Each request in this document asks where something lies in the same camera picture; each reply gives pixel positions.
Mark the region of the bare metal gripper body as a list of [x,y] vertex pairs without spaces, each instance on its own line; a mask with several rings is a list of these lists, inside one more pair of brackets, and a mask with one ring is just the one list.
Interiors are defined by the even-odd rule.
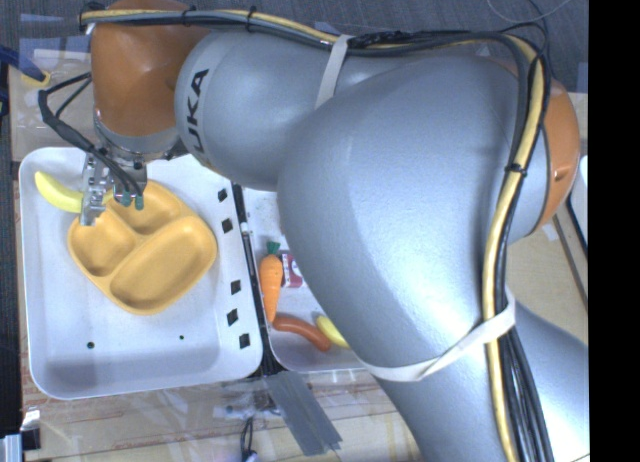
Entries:
[[91,187],[115,189],[116,196],[142,196],[147,184],[146,160],[142,153],[126,149],[107,139],[92,142],[81,137],[86,153],[85,181]]

